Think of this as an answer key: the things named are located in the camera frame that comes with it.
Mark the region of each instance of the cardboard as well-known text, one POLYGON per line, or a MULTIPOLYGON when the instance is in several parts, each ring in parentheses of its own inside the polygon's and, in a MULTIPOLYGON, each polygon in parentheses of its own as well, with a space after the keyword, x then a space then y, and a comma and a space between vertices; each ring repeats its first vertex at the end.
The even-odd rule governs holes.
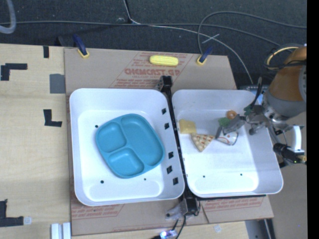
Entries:
MULTIPOLYGON (((67 100, 68 149, 71 182, 72 234, 89 235, 154 228, 171 228, 175 221, 165 220, 165 211, 179 201, 167 200, 89 207, 81 204, 74 194, 72 145, 70 133, 69 97, 79 88, 139 88, 157 87, 161 75, 173 78, 172 92, 179 89, 236 89, 226 56, 208 56, 206 63, 196 63, 198 55, 147 51, 89 49, 83 59, 77 49, 64 49, 67 100), (179 58, 176 67, 152 65, 151 55, 179 58)), ((271 218, 273 212, 268 197, 201 201, 201 211, 186 225, 243 221, 271 218)))

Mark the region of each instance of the wooden surface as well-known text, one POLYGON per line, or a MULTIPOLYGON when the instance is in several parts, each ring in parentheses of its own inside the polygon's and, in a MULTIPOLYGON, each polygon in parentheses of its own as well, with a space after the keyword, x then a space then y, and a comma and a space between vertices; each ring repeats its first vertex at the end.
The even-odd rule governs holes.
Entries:
MULTIPOLYGON (((64 75, 62 47, 0 44, 0 64, 27 63, 0 81, 0 201, 7 217, 30 216, 31 225, 0 228, 0 239, 50 238, 52 223, 70 222, 66 105, 64 94, 50 94, 49 75, 64 75), (62 127, 44 126, 44 109, 62 127)), ((79 239, 149 239, 161 230, 144 230, 79 239)), ((180 239, 247 239, 245 222, 188 226, 180 239)))

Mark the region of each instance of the yellow sponge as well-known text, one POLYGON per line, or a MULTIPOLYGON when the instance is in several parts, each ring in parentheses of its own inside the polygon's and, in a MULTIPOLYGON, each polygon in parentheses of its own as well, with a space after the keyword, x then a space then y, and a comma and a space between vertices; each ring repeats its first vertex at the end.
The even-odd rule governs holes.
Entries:
POLYGON ((190 120, 179 120, 179 132, 180 133, 197 133, 195 122, 190 120))

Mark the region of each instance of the blue clamp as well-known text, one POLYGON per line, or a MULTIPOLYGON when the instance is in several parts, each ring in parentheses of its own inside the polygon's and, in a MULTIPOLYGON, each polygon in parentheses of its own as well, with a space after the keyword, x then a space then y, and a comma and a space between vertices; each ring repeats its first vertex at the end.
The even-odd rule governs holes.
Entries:
POLYGON ((213 47, 209 46, 208 49, 204 52, 203 55, 199 56, 199 58, 197 59, 197 64, 198 65, 203 65, 205 64, 206 60, 207 60, 207 56, 210 55, 213 51, 213 47))
POLYGON ((90 53, 86 50, 82 39, 77 34, 73 34, 72 38, 76 46, 78 47, 78 52, 81 55, 81 57, 88 58, 90 56, 90 53))

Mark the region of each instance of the toy pizza slice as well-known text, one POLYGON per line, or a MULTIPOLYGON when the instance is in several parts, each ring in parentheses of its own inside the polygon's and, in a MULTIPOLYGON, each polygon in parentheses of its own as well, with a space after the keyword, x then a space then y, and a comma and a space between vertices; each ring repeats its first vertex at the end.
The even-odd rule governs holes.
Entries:
POLYGON ((215 138, 213 135, 210 134, 198 134, 192 133, 191 138, 197 147, 197 149, 202 152, 206 149, 206 147, 210 144, 210 142, 215 138))

